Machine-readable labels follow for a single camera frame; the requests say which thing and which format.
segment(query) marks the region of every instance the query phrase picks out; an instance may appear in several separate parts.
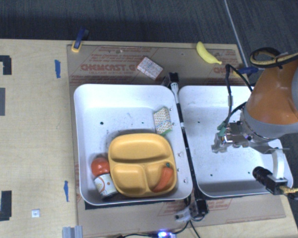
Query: toy banana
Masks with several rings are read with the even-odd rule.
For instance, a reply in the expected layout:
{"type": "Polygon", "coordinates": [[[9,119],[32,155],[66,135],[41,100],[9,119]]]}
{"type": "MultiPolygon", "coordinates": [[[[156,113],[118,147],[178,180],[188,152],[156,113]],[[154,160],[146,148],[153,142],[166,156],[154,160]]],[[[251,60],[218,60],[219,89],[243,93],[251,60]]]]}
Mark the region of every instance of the toy banana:
{"type": "Polygon", "coordinates": [[[204,47],[202,42],[198,42],[197,43],[197,52],[199,54],[200,57],[202,57],[202,59],[204,61],[206,61],[207,63],[218,63],[218,64],[222,64],[221,61],[217,60],[216,57],[212,54],[210,54],[206,48],[204,47]]]}

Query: yellow divided plate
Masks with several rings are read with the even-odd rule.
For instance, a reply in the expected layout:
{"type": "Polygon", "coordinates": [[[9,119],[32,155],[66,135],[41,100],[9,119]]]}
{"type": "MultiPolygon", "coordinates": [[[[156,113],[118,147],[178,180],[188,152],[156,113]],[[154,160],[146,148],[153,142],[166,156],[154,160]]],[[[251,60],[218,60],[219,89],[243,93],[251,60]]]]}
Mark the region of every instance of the yellow divided plate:
{"type": "Polygon", "coordinates": [[[174,157],[169,142],[154,133],[128,134],[116,137],[109,146],[110,173],[116,189],[125,196],[158,196],[171,191],[177,179],[174,157]],[[173,169],[165,190],[152,190],[160,181],[162,168],[173,169]]]}

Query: small patterned box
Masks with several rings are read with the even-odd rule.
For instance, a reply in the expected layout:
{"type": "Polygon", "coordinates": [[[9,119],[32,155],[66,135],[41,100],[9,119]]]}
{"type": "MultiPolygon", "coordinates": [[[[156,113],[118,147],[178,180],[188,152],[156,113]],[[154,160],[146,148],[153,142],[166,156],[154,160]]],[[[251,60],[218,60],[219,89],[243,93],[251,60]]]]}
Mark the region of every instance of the small patterned box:
{"type": "Polygon", "coordinates": [[[148,77],[156,80],[163,68],[149,58],[145,57],[138,65],[137,69],[143,72],[148,77]]]}
{"type": "Polygon", "coordinates": [[[153,114],[155,128],[161,136],[172,130],[172,124],[168,108],[162,108],[153,114]]]}

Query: white label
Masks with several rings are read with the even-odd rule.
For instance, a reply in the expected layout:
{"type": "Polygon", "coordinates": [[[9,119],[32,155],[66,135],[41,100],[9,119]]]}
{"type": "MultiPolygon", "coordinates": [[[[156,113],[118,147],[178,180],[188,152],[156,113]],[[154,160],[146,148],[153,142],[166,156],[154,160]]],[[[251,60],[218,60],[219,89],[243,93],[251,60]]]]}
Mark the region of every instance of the white label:
{"type": "Polygon", "coordinates": [[[95,178],[94,183],[102,198],[117,193],[116,187],[113,180],[111,179],[110,174],[103,174],[101,176],[98,176],[97,178],[95,178]]]}

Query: carrot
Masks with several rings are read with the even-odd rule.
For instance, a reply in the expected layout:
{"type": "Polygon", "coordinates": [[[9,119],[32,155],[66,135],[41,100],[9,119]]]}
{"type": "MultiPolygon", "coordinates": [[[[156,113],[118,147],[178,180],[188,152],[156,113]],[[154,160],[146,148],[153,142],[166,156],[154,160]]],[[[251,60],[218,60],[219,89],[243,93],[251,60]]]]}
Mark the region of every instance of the carrot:
{"type": "Polygon", "coordinates": [[[161,178],[158,185],[153,189],[154,193],[161,192],[165,190],[166,185],[173,177],[173,169],[169,167],[164,167],[161,172],[161,178]]]}

